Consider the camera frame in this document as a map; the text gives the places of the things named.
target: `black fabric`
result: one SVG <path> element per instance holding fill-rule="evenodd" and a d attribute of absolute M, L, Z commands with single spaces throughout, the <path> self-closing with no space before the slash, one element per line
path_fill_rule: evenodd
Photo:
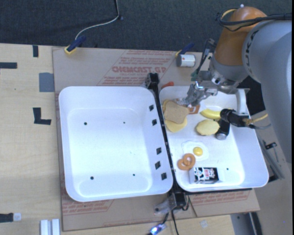
<path fill-rule="evenodd" d="M 253 6 L 267 15 L 292 12 L 292 0 L 118 0 L 123 20 L 83 33 L 83 47 L 180 50 L 193 42 L 203 51 L 208 38 L 218 40 L 222 28 L 216 14 L 226 8 Z M 0 43 L 67 46 L 84 28 L 117 15 L 114 0 L 0 0 Z M 248 79 L 264 108 L 260 85 Z"/>

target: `white can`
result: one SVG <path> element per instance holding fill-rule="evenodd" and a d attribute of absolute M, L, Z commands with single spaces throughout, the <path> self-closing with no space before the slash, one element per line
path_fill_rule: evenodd
<path fill-rule="evenodd" d="M 179 54 L 176 58 L 176 65 L 178 67 L 194 67 L 196 58 L 194 55 Z"/>

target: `yellow banana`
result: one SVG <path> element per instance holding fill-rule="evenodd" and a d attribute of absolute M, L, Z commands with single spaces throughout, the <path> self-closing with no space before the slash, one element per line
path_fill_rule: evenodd
<path fill-rule="evenodd" d="M 221 111 L 213 111 L 210 109 L 204 109 L 200 112 L 205 118 L 219 120 L 220 119 L 220 112 Z"/>

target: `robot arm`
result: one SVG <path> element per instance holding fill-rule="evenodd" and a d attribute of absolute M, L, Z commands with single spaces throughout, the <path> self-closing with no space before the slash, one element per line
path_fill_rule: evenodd
<path fill-rule="evenodd" d="M 225 22 L 222 19 L 228 13 L 232 15 Z M 200 63 L 192 74 L 196 83 L 182 102 L 194 106 L 218 91 L 234 94 L 237 86 L 251 76 L 261 84 L 270 122 L 291 163 L 292 15 L 267 16 L 256 8 L 242 7 L 219 14 L 217 20 L 225 29 L 209 70 L 200 71 Z"/>

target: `brown pretzel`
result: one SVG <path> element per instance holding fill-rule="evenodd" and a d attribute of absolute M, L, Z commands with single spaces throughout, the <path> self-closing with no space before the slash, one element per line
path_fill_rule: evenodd
<path fill-rule="evenodd" d="M 180 170 L 190 170 L 195 165 L 195 162 L 196 162 L 195 156 L 191 153 L 186 153 L 184 154 L 182 159 L 179 159 L 177 161 L 177 167 Z"/>

